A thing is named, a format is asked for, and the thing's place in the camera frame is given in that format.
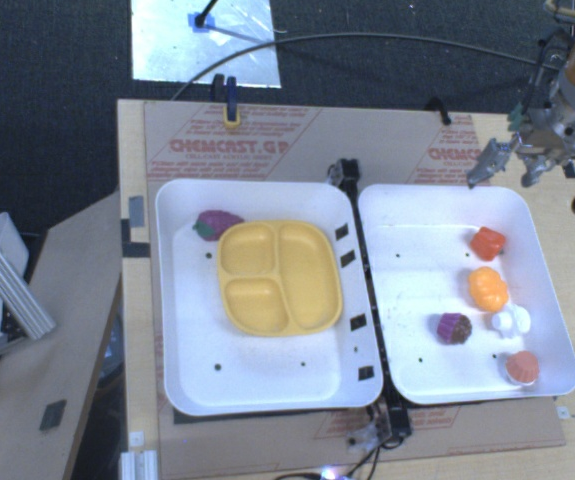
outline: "wooden table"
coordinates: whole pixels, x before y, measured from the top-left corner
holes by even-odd
[[[504,131],[505,116],[479,114],[473,115],[473,120],[483,145],[491,137],[508,139]],[[147,194],[143,102],[126,101],[119,104],[119,138],[121,217],[126,221],[129,219],[131,195]],[[567,180],[560,170],[555,170],[544,175],[537,186],[523,189],[520,186],[523,171],[522,162],[514,158],[507,171],[493,179],[493,184],[511,188],[527,201],[575,348],[575,215],[570,210],[575,197],[575,180]],[[149,225],[145,212],[142,225],[128,231],[129,242],[147,243]],[[151,265],[148,258],[138,257],[137,254],[128,256],[123,260],[127,426],[130,431],[140,432],[131,436],[135,440],[130,442],[130,450],[139,452],[157,450],[159,445]],[[374,478],[575,478],[575,391],[558,399],[557,404],[566,408],[570,415],[563,421],[567,438],[564,447],[385,462],[378,466]],[[367,475],[366,469],[363,468],[361,472],[362,478]],[[277,475],[271,472],[237,478],[260,480],[272,479]]]

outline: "red toy pepper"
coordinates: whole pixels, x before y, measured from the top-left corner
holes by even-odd
[[[483,226],[469,245],[481,260],[491,261],[505,245],[505,235]]]

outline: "divided yellow plate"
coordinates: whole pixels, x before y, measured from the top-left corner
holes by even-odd
[[[227,316],[250,334],[311,334],[333,325],[342,312],[333,250],[307,222],[229,228],[218,242],[218,280]]]

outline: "orange toy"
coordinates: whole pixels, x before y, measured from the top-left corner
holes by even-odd
[[[507,285],[493,268],[481,267],[469,274],[469,293],[480,309],[495,313],[507,304]]]

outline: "wooden surface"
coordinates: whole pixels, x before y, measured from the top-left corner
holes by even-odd
[[[142,102],[120,102],[119,135],[137,138],[143,134]],[[491,137],[507,140],[505,116],[475,115],[474,122],[480,142],[484,145]],[[133,148],[121,145],[121,148]],[[121,180],[130,181],[122,186],[123,218],[128,198],[146,195],[144,175],[138,183],[129,175],[130,169],[144,174],[142,151],[121,151]],[[532,212],[542,249],[550,269],[569,333],[575,348],[575,215],[571,201],[575,197],[575,180],[566,180],[560,169],[547,173],[539,185],[530,189],[520,187],[524,171],[522,162],[513,158],[507,172],[497,175],[493,183],[506,186],[521,194]],[[146,232],[140,228],[138,233]],[[128,430],[145,432],[146,449],[157,447],[157,412],[154,371],[153,326],[151,307],[146,297],[151,291],[151,279],[147,275],[147,259],[128,259],[123,264],[125,297],[136,298],[135,307],[129,307],[125,315],[127,334],[127,405]],[[575,478],[575,391],[561,397],[557,404],[565,406],[571,417],[564,421],[567,445],[562,448],[534,449],[481,455],[441,457],[421,460],[383,462],[374,478],[415,479],[569,479]],[[137,451],[143,447],[132,447]],[[368,467],[355,478],[366,478]],[[236,478],[248,480],[272,479],[278,473],[243,475]]]
[[[118,194],[52,228],[31,289],[56,321],[0,360],[0,479],[69,478],[117,310]],[[60,425],[41,431],[48,404]]]

